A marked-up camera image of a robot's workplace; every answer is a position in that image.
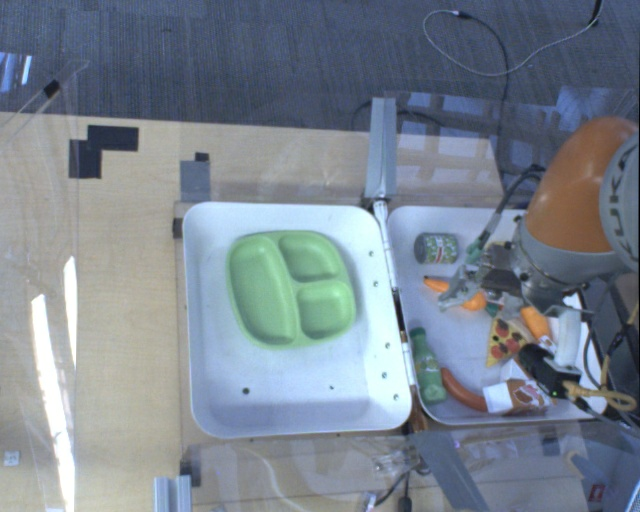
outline white tray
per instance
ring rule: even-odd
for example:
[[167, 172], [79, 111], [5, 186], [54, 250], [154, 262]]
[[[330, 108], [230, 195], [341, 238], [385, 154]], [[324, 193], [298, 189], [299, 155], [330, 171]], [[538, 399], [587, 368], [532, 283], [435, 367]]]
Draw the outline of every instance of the white tray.
[[[259, 232], [310, 230], [340, 251], [356, 320], [338, 339], [291, 350], [242, 334], [225, 282], [227, 250]], [[348, 206], [201, 203], [183, 223], [193, 416], [221, 438], [387, 430], [411, 409], [380, 230]]]
[[[388, 223], [407, 329], [424, 327], [427, 342], [441, 366], [449, 368], [461, 384], [478, 394], [482, 394], [483, 386], [499, 382], [501, 365], [496, 364], [491, 368], [485, 366], [491, 318], [484, 312], [470, 312], [462, 308], [451, 308], [442, 313], [437, 305], [437, 294], [422, 282], [425, 275], [451, 277], [464, 261], [464, 255], [459, 255], [455, 264], [420, 264], [413, 255], [413, 244], [420, 233], [451, 233], [458, 239], [459, 253], [463, 253], [464, 248], [480, 234], [492, 213], [493, 210], [484, 208], [405, 206], [394, 210]], [[522, 213], [505, 211], [492, 240], [511, 240], [516, 226], [513, 219]], [[571, 305], [579, 307], [576, 301]], [[580, 355], [586, 335], [583, 325]], [[595, 371], [599, 367], [592, 346], [588, 356], [590, 368]], [[576, 366], [582, 369], [582, 357], [578, 359]], [[581, 384], [593, 387], [585, 376]], [[604, 399], [589, 400], [595, 410], [604, 409]], [[470, 409], [453, 398], [437, 405], [423, 404], [423, 407], [435, 420], [447, 425], [512, 424], [590, 417], [567, 400], [560, 400], [544, 416], [531, 417], [490, 416]]]

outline hot dog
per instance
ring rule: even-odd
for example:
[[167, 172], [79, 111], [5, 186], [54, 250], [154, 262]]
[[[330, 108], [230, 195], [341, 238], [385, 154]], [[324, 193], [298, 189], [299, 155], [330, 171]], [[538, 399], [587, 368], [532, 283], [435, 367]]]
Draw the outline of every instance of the hot dog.
[[483, 396], [472, 393], [460, 384], [447, 368], [440, 368], [442, 384], [447, 392], [458, 402], [476, 411], [487, 412], [487, 401]]

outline tin can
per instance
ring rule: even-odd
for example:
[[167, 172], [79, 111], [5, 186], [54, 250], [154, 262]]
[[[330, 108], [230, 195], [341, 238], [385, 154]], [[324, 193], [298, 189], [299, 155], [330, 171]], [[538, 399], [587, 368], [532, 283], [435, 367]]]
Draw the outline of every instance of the tin can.
[[458, 240], [449, 233], [420, 233], [413, 245], [418, 263], [455, 263]]

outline white cable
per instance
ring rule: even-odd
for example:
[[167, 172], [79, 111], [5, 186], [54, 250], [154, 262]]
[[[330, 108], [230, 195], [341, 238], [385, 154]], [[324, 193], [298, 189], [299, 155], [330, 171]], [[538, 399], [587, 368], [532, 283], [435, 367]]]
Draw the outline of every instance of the white cable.
[[598, 12], [598, 16], [595, 16], [593, 18], [593, 20], [591, 21], [591, 23], [589, 23], [586, 27], [584, 27], [583, 29], [579, 30], [578, 32], [576, 32], [575, 34], [572, 34], [570, 36], [564, 37], [562, 39], [559, 39], [557, 41], [554, 41], [552, 43], [546, 44], [544, 46], [541, 46], [540, 48], [538, 48], [536, 51], [534, 51], [533, 53], [531, 53], [526, 59], [524, 59], [520, 64], [507, 69], [506, 71], [500, 71], [498, 73], [485, 73], [484, 71], [478, 71], [477, 69], [473, 69], [470, 68], [469, 66], [466, 66], [465, 64], [463, 64], [462, 62], [454, 59], [453, 57], [451, 57], [448, 53], [446, 53], [442, 48], [440, 48], [432, 39], [431, 37], [429, 37], [429, 32], [427, 32], [427, 21], [429, 21], [429, 19], [432, 16], [435, 16], [436, 14], [450, 14], [452, 16], [460, 16], [460, 11], [450, 11], [448, 9], [439, 9], [437, 11], [433, 11], [430, 12], [429, 14], [427, 14], [427, 16], [424, 18], [424, 20], [422, 21], [422, 31], [424, 32], [425, 37], [427, 38], [427, 41], [429, 41], [429, 43], [431, 44], [431, 46], [433, 46], [438, 52], [440, 52], [446, 59], [450, 60], [451, 62], [453, 62], [456, 66], [461, 67], [462, 69], [464, 69], [465, 71], [469, 71], [470, 73], [473, 73], [475, 75], [480, 75], [480, 76], [485, 76], [485, 77], [489, 77], [489, 78], [495, 78], [498, 76], [505, 76], [505, 75], [509, 75], [511, 73], [513, 73], [514, 71], [518, 71], [520, 68], [522, 68], [527, 62], [529, 62], [531, 59], [533, 59], [536, 55], [538, 55], [540, 52], [547, 50], [548, 48], [551, 48], [552, 46], [556, 46], [562, 43], [565, 43], [567, 41], [570, 41], [571, 39], [574, 39], [582, 34], [584, 34], [587, 30], [589, 30], [593, 25], [596, 24], [596, 22], [598, 21], [598, 18], [600, 17], [600, 13], [602, 12], [602, 9], [604, 8], [604, 0], [601, 3], [600, 6], [600, 11]]

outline metal bracket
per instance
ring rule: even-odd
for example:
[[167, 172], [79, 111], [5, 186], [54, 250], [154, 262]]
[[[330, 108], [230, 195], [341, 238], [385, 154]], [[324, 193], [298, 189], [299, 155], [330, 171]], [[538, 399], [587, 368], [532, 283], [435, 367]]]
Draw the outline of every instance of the metal bracket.
[[364, 202], [396, 193], [396, 100], [373, 98]]
[[191, 477], [174, 480], [157, 477], [153, 481], [154, 512], [191, 512]]

